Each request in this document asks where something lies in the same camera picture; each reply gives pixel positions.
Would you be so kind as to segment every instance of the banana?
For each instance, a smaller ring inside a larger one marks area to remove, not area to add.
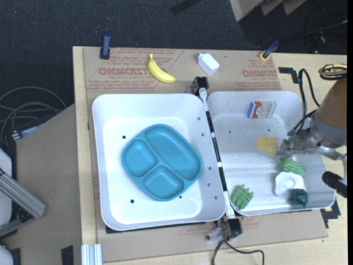
[[[158,66],[156,61],[153,59],[153,54],[149,55],[148,70],[157,80],[161,82],[164,82],[164,83],[175,82],[175,78],[173,76],[162,71],[162,69]]]

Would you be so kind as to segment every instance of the wooden table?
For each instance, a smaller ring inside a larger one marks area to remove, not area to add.
[[[299,71],[305,68],[311,76],[317,76],[319,68],[328,63],[346,63],[347,56],[334,55],[303,55],[303,54],[277,54],[272,55],[275,67],[292,67]],[[74,63],[74,88],[77,124],[78,147],[78,172],[79,172],[79,196],[81,201],[81,232],[82,244],[93,245],[98,242],[96,231],[96,218],[93,198],[93,180],[90,155],[89,131],[87,129],[88,112],[85,88],[85,70],[83,47],[73,48]],[[292,91],[299,94],[298,86],[292,83],[291,77],[279,74],[280,85],[284,91]],[[325,97],[332,83],[320,81],[312,77],[315,95],[320,102]],[[307,99],[310,99],[308,86],[305,86]],[[314,103],[308,103],[308,111],[314,109]],[[324,159],[329,170],[342,176],[341,162]],[[254,248],[242,248],[243,250],[262,249],[265,252],[266,264],[348,264],[347,252],[347,199],[338,195],[338,205],[341,216],[337,220],[329,221],[328,238],[323,240],[305,240],[297,242],[276,243],[273,245],[256,246]],[[211,251],[188,253],[182,255],[145,258],[109,264],[210,264]],[[260,264],[260,255],[241,255],[232,250],[220,250],[216,263],[219,264]]]

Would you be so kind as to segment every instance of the black floor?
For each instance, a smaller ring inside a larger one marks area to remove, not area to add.
[[[239,23],[229,0],[0,0],[0,105],[74,102],[72,46],[100,46],[105,28],[112,47],[265,50],[274,39],[315,31],[347,19],[347,0],[308,0],[286,15],[256,7]],[[347,24],[280,44],[277,52],[347,54]],[[0,107],[0,120],[10,111]]]

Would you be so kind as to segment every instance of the toothpaste box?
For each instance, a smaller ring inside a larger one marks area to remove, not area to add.
[[[271,118],[276,107],[274,101],[252,101],[248,109],[249,119]]]

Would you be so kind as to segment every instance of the blue plate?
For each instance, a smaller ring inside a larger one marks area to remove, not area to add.
[[[181,195],[202,172],[201,156],[176,130],[163,124],[135,136],[122,151],[121,162],[129,176],[160,201]]]

